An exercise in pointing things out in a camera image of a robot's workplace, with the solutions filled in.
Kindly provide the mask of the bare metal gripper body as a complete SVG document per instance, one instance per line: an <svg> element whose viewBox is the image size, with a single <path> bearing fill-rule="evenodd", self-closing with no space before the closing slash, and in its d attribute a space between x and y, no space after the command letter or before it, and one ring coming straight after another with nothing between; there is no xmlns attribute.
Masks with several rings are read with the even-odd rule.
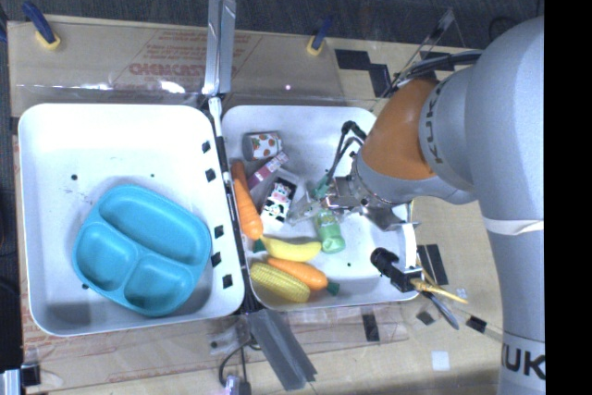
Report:
<svg viewBox="0 0 592 395"><path fill-rule="evenodd" d="M412 205L396 203L370 192L353 175L333 178L325 198L339 198L346 205L346 213L365 217L383 231L413 224Z"/></svg>

